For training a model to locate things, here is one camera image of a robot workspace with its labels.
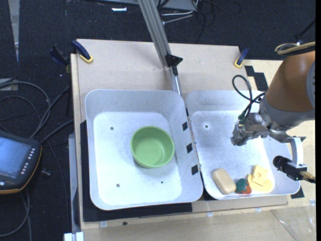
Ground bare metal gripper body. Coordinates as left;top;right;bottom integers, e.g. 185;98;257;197
238;112;271;139

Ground white plastic tray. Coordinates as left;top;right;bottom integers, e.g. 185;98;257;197
84;88;204;211
185;89;301;201

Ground yellow cheese wedge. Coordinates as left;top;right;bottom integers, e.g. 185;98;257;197
251;164;270;186

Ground beige bread roll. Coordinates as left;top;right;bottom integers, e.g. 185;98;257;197
211;167;237;195

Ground red strawberry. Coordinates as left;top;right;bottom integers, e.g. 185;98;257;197
234;178;252;195

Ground yellow flat cheese slice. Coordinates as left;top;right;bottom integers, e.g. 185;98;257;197
247;173;274;194

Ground green bowl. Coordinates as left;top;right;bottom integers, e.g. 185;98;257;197
130;125;176;169

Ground pale wood board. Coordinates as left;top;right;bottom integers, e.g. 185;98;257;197
71;38;288;230

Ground black cylinder on white bracket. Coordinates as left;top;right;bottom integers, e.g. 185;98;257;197
272;136;308;182

